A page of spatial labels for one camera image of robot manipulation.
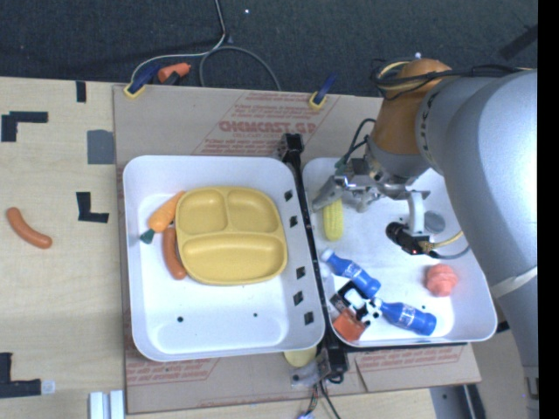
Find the black cable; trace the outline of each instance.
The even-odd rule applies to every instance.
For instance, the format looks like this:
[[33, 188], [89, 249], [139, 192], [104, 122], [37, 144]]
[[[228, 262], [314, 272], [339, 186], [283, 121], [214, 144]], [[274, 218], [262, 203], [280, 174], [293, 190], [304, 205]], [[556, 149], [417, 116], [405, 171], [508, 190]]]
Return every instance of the black cable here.
[[[216, 5], [216, 11], [217, 11], [217, 17], [219, 19], [219, 24], [221, 26], [221, 38], [217, 41], [217, 43], [211, 48], [211, 50], [209, 52], [213, 52], [214, 50], [216, 50], [218, 47], [220, 47], [223, 42], [225, 41], [225, 37], [227, 36], [227, 30], [225, 29], [225, 21], [224, 21], [224, 16], [223, 16], [223, 12], [221, 9], [221, 3], [219, 0], [214, 0], [214, 3]], [[177, 58], [177, 59], [185, 59], [185, 58], [201, 58], [203, 57], [207, 52], [199, 52], [199, 53], [182, 53], [182, 54], [166, 54], [163, 56], [156, 56], [154, 58], [150, 58], [148, 60], [145, 60], [144, 62], [142, 62], [141, 64], [139, 64], [134, 71], [132, 72], [132, 77], [130, 78], [130, 82], [134, 82], [135, 80], [135, 76], [136, 74], [146, 65], [152, 64], [153, 62], [155, 62], [156, 60], [166, 60], [166, 59], [173, 59], [173, 58]]]
[[321, 392], [324, 395], [324, 398], [326, 399], [326, 402], [328, 402], [328, 405], [330, 406], [330, 409], [332, 409], [332, 413], [334, 413], [334, 416], [336, 417], [336, 419], [342, 419], [340, 417], [340, 415], [338, 415], [338, 412], [335, 410], [334, 404], [332, 403], [332, 401], [330, 401], [330, 397], [328, 396], [328, 392], [324, 388], [324, 383], [322, 381], [320, 381], [320, 385], [321, 385]]
[[376, 123], [376, 120], [374, 118], [365, 118], [363, 121], [361, 121], [359, 123], [359, 126], [357, 127], [357, 130], [355, 131], [355, 134], [353, 136], [353, 140], [351, 140], [351, 143], [349, 145], [349, 149], [348, 152], [346, 152], [343, 157], [340, 159], [340, 164], [347, 164], [349, 157], [351, 156], [351, 154], [353, 154], [358, 148], [360, 148], [362, 145], [367, 143], [367, 139], [369, 138], [368, 135], [365, 135], [363, 141], [361, 141], [358, 144], [355, 144], [355, 142], [357, 141], [357, 138], [359, 138], [359, 134], [361, 133], [361, 129], [363, 129], [363, 126], [365, 124], [367, 124], [368, 122], [372, 122], [372, 123]]
[[436, 259], [458, 259], [462, 258], [469, 250], [470, 245], [468, 245], [463, 251], [461, 251], [460, 253], [456, 253], [455, 255], [441, 255], [438, 254], [436, 251], [430, 251], [429, 256]]
[[308, 408], [300, 417], [307, 417], [308, 415], [310, 415], [314, 411], [314, 409], [316, 409], [317, 405], [318, 405], [318, 384], [314, 384], [313, 393], [311, 394], [311, 400], [310, 403], [308, 404]]
[[335, 385], [340, 385], [343, 383], [343, 373], [335, 375], [333, 377], [328, 377], [328, 381], [334, 383]]
[[200, 66], [199, 66], [199, 70], [198, 70], [198, 76], [200, 78], [200, 86], [204, 87], [205, 86], [205, 82], [204, 82], [204, 63], [205, 61], [212, 55], [214, 55], [217, 52], [223, 52], [223, 51], [235, 51], [235, 52], [242, 52], [244, 54], [248, 54], [249, 56], [251, 56], [252, 58], [256, 59], [262, 66], [264, 66], [264, 68], [266, 69], [266, 71], [268, 72], [268, 74], [272, 77], [274, 84], [276, 85], [276, 88], [278, 90], [278, 92], [281, 92], [281, 85], [280, 82], [278, 81], [278, 78], [276, 77], [276, 75], [274, 74], [274, 72], [272, 71], [272, 69], [268, 66], [268, 64], [266, 62], [264, 62], [263, 59], [261, 59], [260, 57], [258, 57], [256, 54], [254, 54], [253, 52], [249, 52], [248, 50], [244, 49], [244, 48], [239, 48], [238, 46], [220, 46], [219, 48], [216, 48], [215, 50], [211, 50], [210, 52], [208, 52], [206, 55], [204, 55], [204, 57], [202, 58], [202, 60], [200, 61]]
[[[448, 77], [488, 77], [488, 78], [499, 78], [514, 72], [521, 72], [523, 71], [522, 68], [517, 68], [508, 65], [499, 65], [499, 64], [486, 64], [486, 65], [476, 65], [469, 68], [463, 68], [458, 70], [444, 70], [442, 72], [428, 72], [421, 75], [416, 76], [408, 76], [403, 78], [398, 78], [397, 74], [400, 72], [402, 67], [409, 64], [413, 59], [395, 59], [390, 61], [386, 65], [378, 66], [372, 73], [371, 79], [375, 83], [378, 90], [381, 92], [383, 97], [388, 100], [395, 100], [400, 96], [413, 92], [418, 88], [428, 84], [429, 82], [433, 81], [434, 79], [442, 79]], [[389, 91], [397, 91], [399, 86], [403, 86], [406, 84], [411, 84], [417, 82], [416, 86], [405, 88], [401, 92], [386, 98], [386, 92]]]

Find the orange toy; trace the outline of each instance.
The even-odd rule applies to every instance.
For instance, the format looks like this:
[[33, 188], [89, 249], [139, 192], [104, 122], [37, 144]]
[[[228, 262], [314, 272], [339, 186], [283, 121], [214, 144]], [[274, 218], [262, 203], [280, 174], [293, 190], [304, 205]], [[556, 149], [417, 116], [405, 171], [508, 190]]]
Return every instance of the orange toy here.
[[366, 326], [349, 310], [344, 309], [332, 323], [334, 329], [347, 341], [359, 340]]
[[458, 276], [450, 265], [435, 264], [427, 272], [425, 286], [437, 297], [447, 297], [458, 283]]
[[186, 191], [179, 191], [172, 196], [167, 202], [161, 205], [148, 220], [148, 227], [145, 233], [140, 236], [140, 239], [145, 244], [151, 244], [155, 233], [163, 233], [165, 229], [175, 219], [176, 206], [179, 199], [186, 193]]
[[185, 279], [186, 270], [176, 255], [176, 230], [168, 227], [163, 232], [162, 240], [163, 259], [174, 279]]
[[47, 249], [52, 245], [52, 239], [30, 227], [24, 220], [21, 211], [12, 206], [6, 211], [6, 217], [11, 228], [25, 241], [38, 248]]
[[180, 64], [169, 65], [161, 68], [159, 72], [157, 72], [159, 82], [165, 82], [171, 77], [173, 72], [176, 72], [180, 78], [183, 78], [190, 72], [190, 65], [186, 62], [181, 62]]

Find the bottle cap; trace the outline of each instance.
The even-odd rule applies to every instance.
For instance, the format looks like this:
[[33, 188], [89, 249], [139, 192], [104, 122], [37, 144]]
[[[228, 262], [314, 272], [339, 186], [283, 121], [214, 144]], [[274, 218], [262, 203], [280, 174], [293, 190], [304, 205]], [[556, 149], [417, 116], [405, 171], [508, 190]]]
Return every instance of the bottle cap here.
[[432, 313], [424, 313], [425, 315], [425, 323], [421, 328], [420, 333], [423, 335], [431, 335], [437, 326], [437, 318]]
[[334, 250], [332, 250], [331, 248], [327, 248], [325, 251], [322, 252], [321, 260], [327, 262], [333, 254]]

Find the dark carpet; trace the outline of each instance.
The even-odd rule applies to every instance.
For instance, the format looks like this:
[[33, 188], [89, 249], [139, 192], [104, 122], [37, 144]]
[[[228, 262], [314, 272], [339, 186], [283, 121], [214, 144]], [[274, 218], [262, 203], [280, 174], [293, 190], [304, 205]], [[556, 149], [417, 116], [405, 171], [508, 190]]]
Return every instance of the dark carpet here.
[[[378, 59], [453, 68], [538, 66], [538, 0], [219, 0], [224, 45], [262, 58], [286, 91], [376, 95]], [[0, 76], [128, 82], [143, 61], [206, 52], [221, 37], [214, 0], [0, 0]], [[163, 60], [164, 64], [173, 60]], [[183, 82], [199, 86], [200, 58]], [[204, 61], [207, 86], [273, 89], [248, 54]]]

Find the toy food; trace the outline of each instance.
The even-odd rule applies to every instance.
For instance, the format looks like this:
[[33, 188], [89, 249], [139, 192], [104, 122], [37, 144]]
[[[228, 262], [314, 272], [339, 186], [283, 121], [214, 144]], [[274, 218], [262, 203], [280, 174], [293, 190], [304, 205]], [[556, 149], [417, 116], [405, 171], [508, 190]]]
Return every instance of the toy food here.
[[154, 234], [163, 233], [170, 223], [173, 222], [175, 219], [176, 205], [185, 192], [186, 191], [177, 192], [167, 202], [155, 210], [148, 220], [149, 230], [140, 236], [142, 242], [151, 244]]
[[324, 234], [329, 241], [337, 241], [343, 235], [342, 199], [338, 199], [322, 209]]
[[186, 270], [176, 255], [176, 230], [168, 227], [163, 231], [163, 259], [174, 279], [186, 278]]
[[435, 264], [427, 272], [425, 286], [437, 297], [447, 297], [458, 283], [458, 276], [450, 265]]
[[24, 240], [38, 248], [47, 249], [52, 245], [52, 239], [30, 227], [24, 220], [21, 211], [16, 207], [8, 208], [6, 217], [11, 228]]

